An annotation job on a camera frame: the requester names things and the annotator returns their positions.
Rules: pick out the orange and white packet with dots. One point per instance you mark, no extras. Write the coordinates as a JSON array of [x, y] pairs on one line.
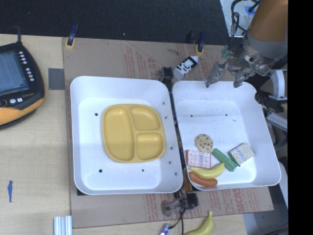
[[195, 158]]

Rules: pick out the yellow divided plate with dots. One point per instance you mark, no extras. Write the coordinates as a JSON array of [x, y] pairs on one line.
[[118, 133]]

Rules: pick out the yellow banana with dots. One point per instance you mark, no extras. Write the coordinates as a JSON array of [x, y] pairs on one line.
[[210, 172], [204, 226]]

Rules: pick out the orange patterned white carton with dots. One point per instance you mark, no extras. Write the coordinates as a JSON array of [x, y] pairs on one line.
[[242, 153]]

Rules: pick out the black and white milk carton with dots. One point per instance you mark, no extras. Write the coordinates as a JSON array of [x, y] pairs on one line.
[[184, 67]]

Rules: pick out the thin black rod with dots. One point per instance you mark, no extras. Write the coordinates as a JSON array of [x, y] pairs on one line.
[[176, 124]]

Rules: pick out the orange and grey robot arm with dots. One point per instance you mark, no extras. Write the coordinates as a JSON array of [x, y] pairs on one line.
[[269, 21]]

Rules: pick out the green toy vegetable stick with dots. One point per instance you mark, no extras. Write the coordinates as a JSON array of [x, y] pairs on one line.
[[223, 159]]

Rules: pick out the orange sausage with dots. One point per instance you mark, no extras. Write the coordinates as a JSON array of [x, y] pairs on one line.
[[201, 180]]

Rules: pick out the white plastic tray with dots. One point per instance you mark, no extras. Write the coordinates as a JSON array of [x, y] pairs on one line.
[[90, 136], [220, 121]]

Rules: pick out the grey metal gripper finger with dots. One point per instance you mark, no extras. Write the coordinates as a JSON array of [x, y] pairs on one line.
[[240, 78], [215, 73]]

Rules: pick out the black cylinder on white bracket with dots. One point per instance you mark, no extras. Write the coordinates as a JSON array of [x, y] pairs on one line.
[[278, 87]]

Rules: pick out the brown cardboard board red print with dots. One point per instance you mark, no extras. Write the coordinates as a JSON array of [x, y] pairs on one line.
[[146, 57]]

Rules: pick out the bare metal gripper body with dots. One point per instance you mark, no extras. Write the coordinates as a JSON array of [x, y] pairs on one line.
[[238, 61]]

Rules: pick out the beige chocolate chip biscuit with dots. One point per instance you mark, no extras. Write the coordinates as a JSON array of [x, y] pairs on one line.
[[203, 143]]

